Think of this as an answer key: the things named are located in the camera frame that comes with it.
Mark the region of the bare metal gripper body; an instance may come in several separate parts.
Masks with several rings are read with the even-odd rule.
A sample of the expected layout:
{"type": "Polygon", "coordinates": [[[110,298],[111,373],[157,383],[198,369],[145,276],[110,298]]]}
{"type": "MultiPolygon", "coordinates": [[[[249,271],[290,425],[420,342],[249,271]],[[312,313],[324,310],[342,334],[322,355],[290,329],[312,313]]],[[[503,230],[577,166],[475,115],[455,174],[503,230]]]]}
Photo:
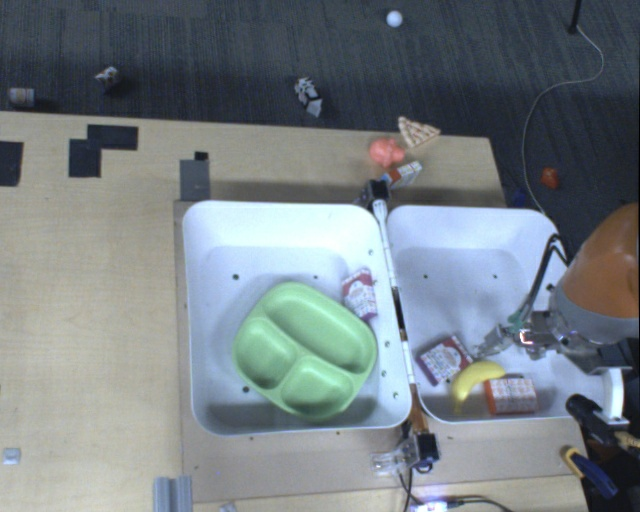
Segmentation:
{"type": "Polygon", "coordinates": [[[564,356],[585,374],[603,372],[599,348],[587,337],[572,329],[559,313],[534,311],[519,329],[519,344],[528,342],[554,343],[549,351],[564,356]]]}

